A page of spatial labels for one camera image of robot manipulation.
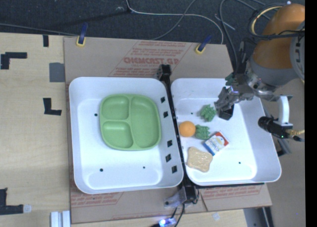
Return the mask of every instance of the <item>black cable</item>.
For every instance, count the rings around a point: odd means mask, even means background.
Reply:
[[[305,140],[297,135],[293,136],[293,140],[297,141],[297,142],[305,142]]]
[[[177,223],[175,224],[175,226],[174,226],[174,227],[176,227],[176,226],[178,225],[178,223],[179,223],[180,219],[182,218],[182,215],[184,214],[184,211],[185,211],[185,203],[183,203],[183,209],[182,209],[182,212],[180,213],[179,218],[178,218],[178,220],[177,220]]]
[[[239,72],[240,67],[242,66],[242,64],[246,61],[246,57],[247,57],[247,52],[246,52],[246,43],[252,44],[252,45],[256,45],[257,43],[254,42],[252,39],[250,38],[243,38],[241,43],[240,43],[240,59],[238,60],[238,64],[236,65],[235,70],[232,72],[233,77]]]
[[[197,204],[198,203],[199,195],[200,195],[200,192],[199,192],[199,189],[197,189],[197,198],[196,198],[195,201],[193,201],[193,204]]]
[[[175,213],[176,213],[177,209],[178,209],[178,206],[175,208],[173,214],[171,215],[171,218],[173,218],[175,216]]]
[[[303,31],[304,29],[301,30],[285,30],[285,31],[281,31],[280,33],[278,33],[278,35],[282,35],[285,32],[292,32],[292,33],[300,33],[301,31]]]
[[[32,31],[50,32],[50,33],[56,33],[56,34],[59,34],[59,35],[62,34],[62,35],[66,35],[66,36],[77,36],[75,34],[70,34],[70,33],[66,33],[66,32],[51,31],[51,30],[46,30],[46,29],[38,29],[38,28],[20,26],[20,25],[15,25],[15,24],[8,24],[8,23],[0,23],[0,26],[21,28],[21,29],[27,29],[27,30],[32,30]]]

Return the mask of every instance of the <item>toy orange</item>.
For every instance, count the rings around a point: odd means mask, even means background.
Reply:
[[[193,136],[196,132],[195,125],[190,121],[184,121],[179,125],[179,133],[184,137]]]

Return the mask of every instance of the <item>green toy vegetable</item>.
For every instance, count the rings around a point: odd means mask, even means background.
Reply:
[[[214,107],[210,107],[210,105],[206,105],[200,111],[200,115],[208,122],[212,121],[213,117],[217,114],[217,111]]]
[[[210,137],[209,127],[196,125],[195,137],[197,139],[207,140]]]

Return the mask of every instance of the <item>black hole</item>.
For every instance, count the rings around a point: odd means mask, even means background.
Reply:
[[[172,159],[172,157],[170,156],[170,154],[168,154],[168,155],[165,157],[166,162],[170,161],[171,159]]]
[[[177,172],[177,166],[172,167],[172,173]]]

